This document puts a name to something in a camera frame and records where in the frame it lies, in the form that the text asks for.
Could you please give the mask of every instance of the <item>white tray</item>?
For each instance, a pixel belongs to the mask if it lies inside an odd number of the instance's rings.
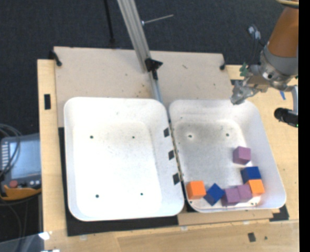
[[[170,105],[170,118],[184,183],[204,181],[206,190],[217,183],[222,189],[242,184],[240,170],[258,166],[265,193],[235,206],[221,201],[211,206],[205,199],[189,201],[198,212],[280,208],[285,190],[275,164],[258,109],[249,101],[178,100]],[[232,161],[237,146],[251,149],[251,162]]]
[[[184,206],[165,107],[72,98],[64,107],[69,209],[82,221],[173,216]]]

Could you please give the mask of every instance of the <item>black bracket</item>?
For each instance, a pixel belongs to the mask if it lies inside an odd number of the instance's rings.
[[[57,63],[58,66],[62,65],[62,63],[59,60],[57,54],[53,50],[50,50],[50,52],[49,52],[49,59],[50,60],[56,60],[56,63]]]
[[[162,64],[163,63],[161,61],[156,61],[151,58],[147,58],[145,60],[146,69],[148,70],[148,72],[151,71],[153,73],[153,78],[156,80],[158,80],[157,69],[161,67]]]

